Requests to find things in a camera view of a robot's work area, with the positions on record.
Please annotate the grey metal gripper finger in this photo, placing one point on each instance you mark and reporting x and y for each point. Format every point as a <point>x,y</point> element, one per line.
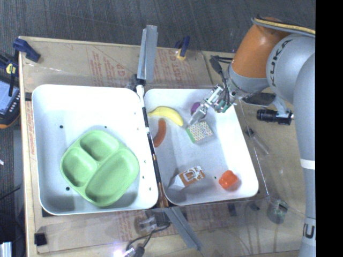
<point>193,116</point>
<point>201,115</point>

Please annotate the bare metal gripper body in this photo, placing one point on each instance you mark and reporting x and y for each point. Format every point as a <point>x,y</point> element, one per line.
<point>216,98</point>

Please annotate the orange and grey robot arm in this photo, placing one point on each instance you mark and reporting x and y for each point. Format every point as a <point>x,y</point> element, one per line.
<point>292,68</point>

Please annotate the colourful patterned carton green side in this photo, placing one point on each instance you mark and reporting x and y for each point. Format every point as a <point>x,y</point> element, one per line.
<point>199,132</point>

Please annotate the yellow banana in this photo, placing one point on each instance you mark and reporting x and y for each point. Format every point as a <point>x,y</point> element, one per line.
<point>168,113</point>

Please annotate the orange red sausage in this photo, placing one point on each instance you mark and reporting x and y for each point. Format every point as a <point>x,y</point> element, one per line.
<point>160,132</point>

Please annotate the white plastic tray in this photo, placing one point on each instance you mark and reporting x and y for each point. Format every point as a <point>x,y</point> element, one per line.
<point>198,157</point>
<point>80,108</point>

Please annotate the thin black and white rod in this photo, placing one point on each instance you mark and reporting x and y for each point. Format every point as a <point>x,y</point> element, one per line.
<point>150,138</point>

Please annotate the orange and white carton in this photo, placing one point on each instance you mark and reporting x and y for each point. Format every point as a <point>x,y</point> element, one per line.
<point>187,178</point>

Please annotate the orange bell pepper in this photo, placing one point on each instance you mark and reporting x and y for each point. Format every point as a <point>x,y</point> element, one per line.
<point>227,179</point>

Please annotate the brown cardboard board red print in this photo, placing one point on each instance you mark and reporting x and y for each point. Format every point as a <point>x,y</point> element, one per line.
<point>107,63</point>

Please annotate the green divided plate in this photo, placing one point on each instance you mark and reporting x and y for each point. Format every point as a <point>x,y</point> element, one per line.
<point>101,167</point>

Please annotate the black cylinder on white bracket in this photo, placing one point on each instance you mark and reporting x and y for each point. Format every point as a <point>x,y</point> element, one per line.
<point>270,115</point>

